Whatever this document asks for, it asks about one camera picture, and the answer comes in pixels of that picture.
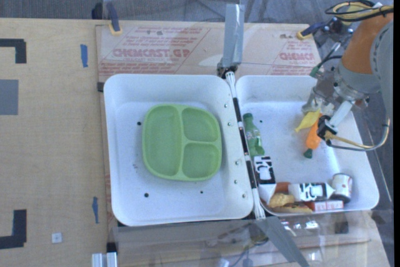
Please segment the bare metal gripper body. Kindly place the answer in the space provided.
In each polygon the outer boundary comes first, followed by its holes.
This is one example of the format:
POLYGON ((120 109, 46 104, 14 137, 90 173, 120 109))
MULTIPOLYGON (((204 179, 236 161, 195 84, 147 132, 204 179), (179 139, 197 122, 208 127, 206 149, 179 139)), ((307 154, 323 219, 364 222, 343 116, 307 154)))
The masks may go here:
POLYGON ((313 89, 316 96, 328 103, 357 100, 357 91, 345 82, 338 71, 317 72, 317 83, 313 89))

